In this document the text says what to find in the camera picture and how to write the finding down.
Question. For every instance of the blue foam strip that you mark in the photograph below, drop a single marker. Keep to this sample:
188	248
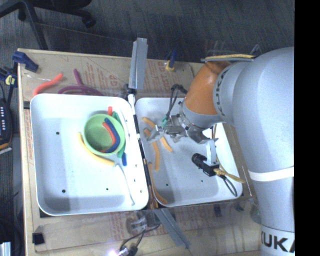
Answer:
115	132

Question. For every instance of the orange foam strip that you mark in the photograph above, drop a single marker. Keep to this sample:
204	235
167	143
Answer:
155	190
147	131
167	145
156	156
148	121

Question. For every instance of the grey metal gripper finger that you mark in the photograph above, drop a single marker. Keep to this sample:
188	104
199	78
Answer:
156	129
153	138

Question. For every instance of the red foam strip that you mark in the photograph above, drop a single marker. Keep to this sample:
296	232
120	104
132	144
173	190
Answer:
110	132

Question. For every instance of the purple foam strip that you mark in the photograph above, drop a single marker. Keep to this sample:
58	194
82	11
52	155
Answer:
80	88

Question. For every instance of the green bowl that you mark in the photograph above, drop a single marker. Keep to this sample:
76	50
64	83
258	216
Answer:
96	135

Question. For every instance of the thin black and white rod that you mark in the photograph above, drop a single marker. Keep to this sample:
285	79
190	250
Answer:
136	122

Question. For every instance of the short orange-red foam strip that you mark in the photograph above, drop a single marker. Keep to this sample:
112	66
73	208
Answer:
110	110

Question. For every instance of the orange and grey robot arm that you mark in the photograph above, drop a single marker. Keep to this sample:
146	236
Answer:
257	120

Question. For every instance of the white plastic tray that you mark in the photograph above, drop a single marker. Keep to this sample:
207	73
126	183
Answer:
190	180
75	180

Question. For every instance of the yellow foam strip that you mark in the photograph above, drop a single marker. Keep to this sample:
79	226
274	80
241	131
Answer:
92	153

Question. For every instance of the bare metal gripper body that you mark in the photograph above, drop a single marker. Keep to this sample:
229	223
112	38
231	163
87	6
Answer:
176	127

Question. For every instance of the black office chair base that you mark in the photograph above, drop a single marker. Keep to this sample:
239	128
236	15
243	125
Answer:
62	10

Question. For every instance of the black cylinder on white bracket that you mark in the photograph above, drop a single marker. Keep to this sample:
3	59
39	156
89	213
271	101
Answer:
210	160

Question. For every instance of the brown cardboard board, red print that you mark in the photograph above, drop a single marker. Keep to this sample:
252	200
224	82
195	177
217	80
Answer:
75	230

